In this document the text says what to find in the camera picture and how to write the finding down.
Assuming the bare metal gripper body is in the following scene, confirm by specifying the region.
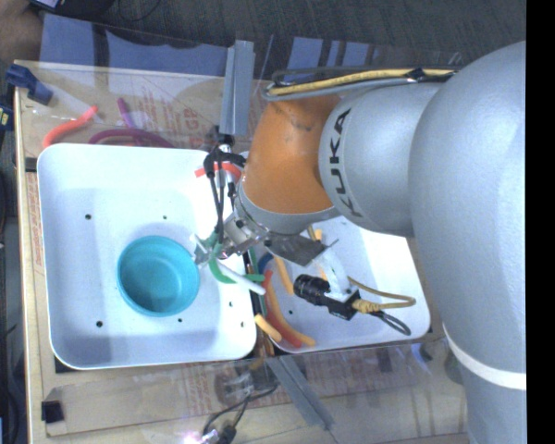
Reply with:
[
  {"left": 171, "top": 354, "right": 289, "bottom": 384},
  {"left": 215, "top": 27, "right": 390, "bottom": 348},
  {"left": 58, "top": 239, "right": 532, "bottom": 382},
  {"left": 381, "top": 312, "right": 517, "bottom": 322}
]
[{"left": 221, "top": 214, "right": 270, "bottom": 256}]

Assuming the green flexible tube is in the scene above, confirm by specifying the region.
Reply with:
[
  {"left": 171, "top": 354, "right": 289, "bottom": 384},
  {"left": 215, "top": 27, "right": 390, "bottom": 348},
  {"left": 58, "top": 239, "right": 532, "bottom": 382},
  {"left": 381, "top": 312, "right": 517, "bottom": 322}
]
[{"left": 196, "top": 229, "right": 266, "bottom": 286}]

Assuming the white flexible tube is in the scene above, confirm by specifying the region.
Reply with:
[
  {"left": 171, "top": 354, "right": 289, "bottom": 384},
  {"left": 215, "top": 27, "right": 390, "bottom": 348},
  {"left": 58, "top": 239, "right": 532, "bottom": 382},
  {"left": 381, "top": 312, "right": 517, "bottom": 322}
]
[{"left": 189, "top": 233, "right": 267, "bottom": 296}]

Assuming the teal bowl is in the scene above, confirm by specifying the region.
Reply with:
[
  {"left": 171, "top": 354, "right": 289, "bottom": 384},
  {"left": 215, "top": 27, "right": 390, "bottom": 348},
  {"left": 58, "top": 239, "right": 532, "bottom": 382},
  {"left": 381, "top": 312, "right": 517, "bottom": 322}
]
[{"left": 116, "top": 235, "right": 202, "bottom": 318}]

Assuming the yellow-orange flexible tube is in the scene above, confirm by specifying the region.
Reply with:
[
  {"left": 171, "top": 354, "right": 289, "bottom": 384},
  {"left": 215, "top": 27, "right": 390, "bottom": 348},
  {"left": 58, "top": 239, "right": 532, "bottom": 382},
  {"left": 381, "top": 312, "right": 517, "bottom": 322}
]
[{"left": 273, "top": 255, "right": 296, "bottom": 296}]

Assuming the short yellow tube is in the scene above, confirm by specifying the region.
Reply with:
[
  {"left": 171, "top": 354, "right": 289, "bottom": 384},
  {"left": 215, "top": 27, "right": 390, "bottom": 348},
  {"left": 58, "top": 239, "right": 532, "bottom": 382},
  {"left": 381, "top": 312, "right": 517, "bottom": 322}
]
[{"left": 253, "top": 313, "right": 284, "bottom": 343}]

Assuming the red flexible tube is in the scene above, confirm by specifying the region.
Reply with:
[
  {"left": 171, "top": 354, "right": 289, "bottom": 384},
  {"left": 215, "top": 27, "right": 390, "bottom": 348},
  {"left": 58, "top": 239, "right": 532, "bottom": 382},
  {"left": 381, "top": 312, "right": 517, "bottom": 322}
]
[{"left": 262, "top": 269, "right": 303, "bottom": 349}]

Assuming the long orange flexible tube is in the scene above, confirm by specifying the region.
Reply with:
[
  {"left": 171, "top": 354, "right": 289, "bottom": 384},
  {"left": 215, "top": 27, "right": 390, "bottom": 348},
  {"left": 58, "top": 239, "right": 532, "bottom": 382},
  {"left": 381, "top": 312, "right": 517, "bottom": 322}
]
[{"left": 267, "top": 284, "right": 317, "bottom": 348}]

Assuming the white plastic tray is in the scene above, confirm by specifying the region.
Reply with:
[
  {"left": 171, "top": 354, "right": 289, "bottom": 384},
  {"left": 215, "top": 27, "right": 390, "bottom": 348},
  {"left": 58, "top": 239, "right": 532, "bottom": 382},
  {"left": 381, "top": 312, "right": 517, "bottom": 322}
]
[
  {"left": 36, "top": 142, "right": 259, "bottom": 371},
  {"left": 249, "top": 215, "right": 432, "bottom": 355}
]

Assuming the purple flexible tube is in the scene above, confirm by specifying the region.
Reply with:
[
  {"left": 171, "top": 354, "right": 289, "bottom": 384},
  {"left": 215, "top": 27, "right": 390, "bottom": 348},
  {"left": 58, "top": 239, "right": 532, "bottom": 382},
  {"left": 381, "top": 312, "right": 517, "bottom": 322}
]
[{"left": 88, "top": 127, "right": 175, "bottom": 149}]

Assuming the short pink tube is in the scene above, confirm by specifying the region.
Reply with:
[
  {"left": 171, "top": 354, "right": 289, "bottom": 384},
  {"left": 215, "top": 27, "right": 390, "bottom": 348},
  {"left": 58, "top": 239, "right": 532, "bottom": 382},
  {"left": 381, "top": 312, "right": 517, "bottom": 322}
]
[{"left": 116, "top": 97, "right": 136, "bottom": 130}]

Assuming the brown cardboard board red print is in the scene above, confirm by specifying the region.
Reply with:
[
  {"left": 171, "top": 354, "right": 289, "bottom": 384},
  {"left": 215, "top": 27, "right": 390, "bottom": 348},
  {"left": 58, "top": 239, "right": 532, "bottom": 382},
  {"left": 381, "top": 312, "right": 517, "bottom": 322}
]
[{"left": 13, "top": 60, "right": 469, "bottom": 438}]

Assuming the coral flexible tube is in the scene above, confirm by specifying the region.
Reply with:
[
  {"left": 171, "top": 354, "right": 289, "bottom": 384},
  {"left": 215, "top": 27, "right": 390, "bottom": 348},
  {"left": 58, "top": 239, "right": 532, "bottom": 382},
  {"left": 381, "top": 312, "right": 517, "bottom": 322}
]
[{"left": 41, "top": 105, "right": 99, "bottom": 150}]

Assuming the person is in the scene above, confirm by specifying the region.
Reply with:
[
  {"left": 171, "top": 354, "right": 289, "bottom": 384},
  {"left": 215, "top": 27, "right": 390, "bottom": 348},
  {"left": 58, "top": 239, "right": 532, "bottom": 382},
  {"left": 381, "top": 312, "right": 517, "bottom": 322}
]
[{"left": 0, "top": 0, "right": 45, "bottom": 60}]

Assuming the black cylinder on white bracket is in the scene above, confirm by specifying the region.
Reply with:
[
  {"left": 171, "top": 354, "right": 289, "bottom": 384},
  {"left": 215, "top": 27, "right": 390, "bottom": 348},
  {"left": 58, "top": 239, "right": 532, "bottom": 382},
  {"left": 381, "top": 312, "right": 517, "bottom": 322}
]
[{"left": 292, "top": 248, "right": 363, "bottom": 322}]

